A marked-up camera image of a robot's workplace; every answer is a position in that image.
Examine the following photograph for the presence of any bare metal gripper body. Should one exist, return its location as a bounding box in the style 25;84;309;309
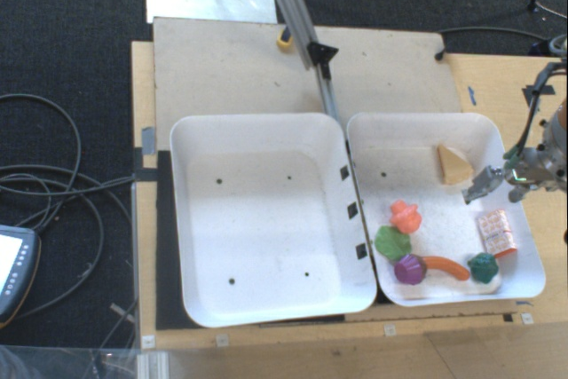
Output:
506;143;568;193

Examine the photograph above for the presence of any pale orange cheese wedge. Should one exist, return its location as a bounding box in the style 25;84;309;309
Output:
436;142;475;186

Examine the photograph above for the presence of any white and orange packet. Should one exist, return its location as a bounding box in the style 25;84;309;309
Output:
476;209;518;260

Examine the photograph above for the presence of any white plastic tray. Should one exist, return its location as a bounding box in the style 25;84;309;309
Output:
345;111;548;308
169;112;379;329

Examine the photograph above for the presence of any green toy broccoli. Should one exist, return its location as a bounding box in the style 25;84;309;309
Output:
467;251;500;285

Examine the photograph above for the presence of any orange toy pumpkin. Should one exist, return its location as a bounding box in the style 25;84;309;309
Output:
390;199;422;235

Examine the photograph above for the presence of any orange toy sausage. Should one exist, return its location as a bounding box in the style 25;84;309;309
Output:
421;255;471;282

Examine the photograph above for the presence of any green toy lettuce leaf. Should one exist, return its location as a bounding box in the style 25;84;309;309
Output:
373;225;413;262

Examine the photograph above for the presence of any purple toy cupcake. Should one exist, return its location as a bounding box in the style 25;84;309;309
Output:
393;253;429;286

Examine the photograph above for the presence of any thin black and white rod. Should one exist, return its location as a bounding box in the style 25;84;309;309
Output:
343;136;379;280

